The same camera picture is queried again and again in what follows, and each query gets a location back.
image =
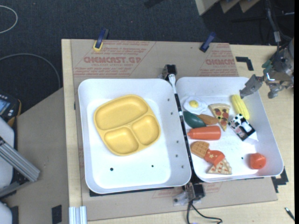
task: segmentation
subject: egg yolk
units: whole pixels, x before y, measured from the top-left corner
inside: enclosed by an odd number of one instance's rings
[[[189,101],[189,105],[193,108],[198,108],[198,102],[196,100]]]

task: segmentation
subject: pizza slice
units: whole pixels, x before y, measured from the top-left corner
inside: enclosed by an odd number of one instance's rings
[[[226,131],[228,125],[230,105],[217,103],[211,104],[208,107],[213,113],[213,115],[218,119],[218,122],[222,127],[223,131]]]
[[[207,172],[208,174],[232,174],[232,168],[226,158],[221,160],[216,166],[212,166]]]

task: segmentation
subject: yellow corn cob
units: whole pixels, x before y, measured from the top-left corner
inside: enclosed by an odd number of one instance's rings
[[[243,117],[246,120],[249,120],[248,109],[247,109],[244,101],[241,99],[241,97],[239,95],[232,96],[232,103],[233,103],[236,113],[243,115]]]

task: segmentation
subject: cable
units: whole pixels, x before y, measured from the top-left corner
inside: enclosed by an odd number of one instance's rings
[[[4,31],[0,31],[0,34],[2,34],[2,33],[5,33],[5,32],[8,32],[9,30],[11,30],[11,29],[13,29],[15,27],[15,25],[18,22],[18,14],[13,9],[11,9],[10,7],[3,6],[3,5],[0,5],[0,7],[6,8],[6,9],[12,11],[15,14],[15,22],[14,22],[14,24],[9,29],[6,29]]]
[[[37,58],[40,58],[40,59],[44,60],[55,71],[56,76],[57,76],[57,80],[58,80],[58,89],[60,89],[61,82],[60,82],[59,74],[58,74],[57,70],[55,69],[54,65],[51,62],[49,62],[47,59],[43,58],[42,56],[38,56],[38,55],[35,55],[35,54],[31,54],[31,53],[18,53],[18,54],[13,54],[13,55],[8,55],[8,56],[5,56],[5,57],[2,57],[2,58],[0,58],[0,61],[3,61],[5,59],[11,58],[11,57],[15,57],[15,56],[34,56],[34,57],[37,57]]]
[[[195,208],[195,206],[193,205],[193,200],[192,200],[192,201],[190,201],[190,202],[188,203],[188,208],[187,208],[187,223],[188,223],[188,224],[190,224],[190,222],[189,222],[189,213],[190,213],[190,209],[191,209],[191,207],[193,207],[193,209],[194,209],[198,214],[200,214],[202,217],[207,218],[207,219],[219,220],[219,222],[217,222],[217,224],[222,223],[222,219],[220,219],[220,218],[218,218],[218,217],[206,217],[206,216],[202,215],[202,214]]]

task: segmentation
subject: black floor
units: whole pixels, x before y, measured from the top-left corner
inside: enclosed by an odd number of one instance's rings
[[[270,0],[275,14],[294,12],[294,0]],[[261,0],[243,13],[237,4],[226,14],[216,3],[202,16],[195,0],[0,0],[0,90],[22,102],[22,112],[58,89],[62,81],[61,39],[97,39],[102,27],[110,40],[214,42],[275,45]],[[249,21],[233,22],[236,19]],[[294,15],[279,16],[282,32],[294,37]],[[26,53],[1,59],[12,54]]]

